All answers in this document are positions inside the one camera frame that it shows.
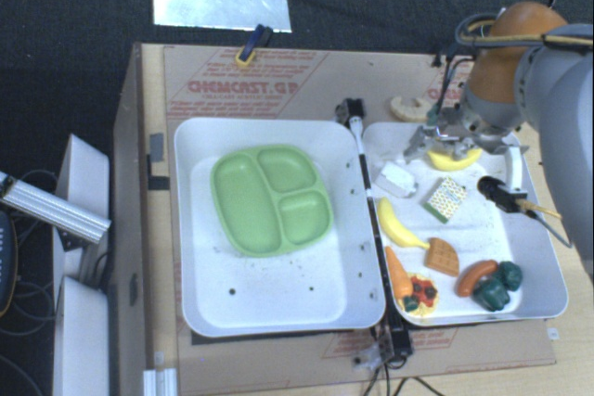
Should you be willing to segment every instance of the toy food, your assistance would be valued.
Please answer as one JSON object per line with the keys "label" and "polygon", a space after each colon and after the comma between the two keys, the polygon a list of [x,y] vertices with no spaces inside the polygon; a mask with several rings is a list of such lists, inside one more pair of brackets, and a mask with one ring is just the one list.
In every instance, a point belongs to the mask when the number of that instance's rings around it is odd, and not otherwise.
{"label": "toy food", "polygon": [[413,97],[412,105],[402,104],[402,97],[395,96],[390,101],[390,111],[400,121],[404,122],[425,122],[427,121],[427,112],[431,104],[422,97]]}
{"label": "toy food", "polygon": [[427,243],[418,239],[414,233],[405,228],[402,223],[398,221],[394,214],[392,203],[386,197],[381,198],[378,203],[378,218],[383,232],[398,246],[403,248],[429,248]]}
{"label": "toy food", "polygon": [[429,239],[425,265],[435,271],[458,277],[459,261],[456,250],[439,237]]}
{"label": "toy food", "polygon": [[433,313],[439,302],[439,293],[435,283],[420,274],[408,274],[413,286],[412,296],[397,300],[398,305],[405,312],[417,317],[424,317]]}
{"label": "toy food", "polygon": [[459,297],[469,297],[474,290],[474,286],[481,277],[485,277],[497,270],[497,261],[478,261],[469,267],[456,285],[456,294]]}
{"label": "toy food", "polygon": [[503,261],[499,263],[493,277],[499,279],[507,290],[516,291],[522,283],[522,269],[511,261]]}
{"label": "toy food", "polygon": [[437,152],[435,150],[430,150],[427,152],[429,159],[431,159],[431,163],[433,167],[437,170],[441,170],[443,172],[454,172],[457,170],[463,170],[467,167],[473,165],[475,161],[481,157],[481,152],[483,150],[481,148],[472,148],[467,152],[467,157],[462,160],[454,160],[449,154],[444,152]]}
{"label": "toy food", "polygon": [[402,267],[402,263],[396,257],[394,251],[389,246],[384,248],[386,261],[388,263],[388,272],[390,273],[390,282],[392,283],[392,292],[396,299],[403,299],[413,294],[413,286],[407,271]]}
{"label": "toy food", "polygon": [[423,208],[446,224],[468,195],[466,188],[457,184],[450,177],[446,177],[439,183]]}
{"label": "toy food", "polygon": [[472,292],[472,298],[491,312],[502,310],[510,301],[508,291],[496,277],[480,282]]}

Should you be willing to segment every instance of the toy banana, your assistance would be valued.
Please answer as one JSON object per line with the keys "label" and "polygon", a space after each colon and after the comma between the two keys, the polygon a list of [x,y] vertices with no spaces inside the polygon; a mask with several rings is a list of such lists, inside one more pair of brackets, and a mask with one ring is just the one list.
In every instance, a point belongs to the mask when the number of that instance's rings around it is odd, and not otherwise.
{"label": "toy banana", "polygon": [[481,148],[472,148],[467,152],[467,157],[461,160],[454,160],[451,156],[443,152],[437,152],[435,150],[430,150],[427,152],[429,159],[431,159],[431,163],[433,167],[437,170],[441,170],[444,172],[454,172],[457,170],[463,170],[467,167],[473,165],[475,161],[481,157],[481,152],[483,150]]}
{"label": "toy banana", "polygon": [[412,231],[405,228],[398,221],[398,218],[394,214],[392,203],[390,203],[388,198],[384,197],[380,199],[377,210],[381,229],[394,243],[403,248],[418,247],[429,249],[427,243],[418,239]]}

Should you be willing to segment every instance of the black carpet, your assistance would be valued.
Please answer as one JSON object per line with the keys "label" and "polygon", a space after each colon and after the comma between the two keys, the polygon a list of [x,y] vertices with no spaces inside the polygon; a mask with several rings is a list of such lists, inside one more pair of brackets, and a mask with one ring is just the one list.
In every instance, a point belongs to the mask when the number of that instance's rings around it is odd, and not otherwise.
{"label": "black carpet", "polygon": [[[289,0],[293,33],[274,35],[270,46],[434,53],[451,43],[463,18],[516,1]],[[557,0],[556,7],[570,22],[592,22],[592,0]],[[132,42],[240,45],[246,39],[245,32],[155,26],[152,0],[0,0],[0,171],[58,172],[70,133],[110,154]],[[46,226],[28,238],[23,280],[51,280],[48,245]],[[44,309],[42,301],[31,305]],[[0,327],[22,323],[15,319],[0,319]],[[51,322],[28,337],[0,335],[0,355],[51,393]],[[0,361],[0,395],[12,394],[34,392]]]}

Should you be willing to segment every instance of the toy carrot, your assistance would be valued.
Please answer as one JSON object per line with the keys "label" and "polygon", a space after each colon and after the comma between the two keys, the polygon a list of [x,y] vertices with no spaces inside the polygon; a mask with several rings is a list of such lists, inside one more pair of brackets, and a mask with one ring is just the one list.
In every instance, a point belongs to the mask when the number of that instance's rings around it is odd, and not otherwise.
{"label": "toy carrot", "polygon": [[397,299],[403,299],[413,293],[412,281],[408,277],[407,271],[402,267],[394,251],[389,246],[384,248],[386,261],[388,263],[388,272],[390,273],[390,282],[392,283],[392,292]]}

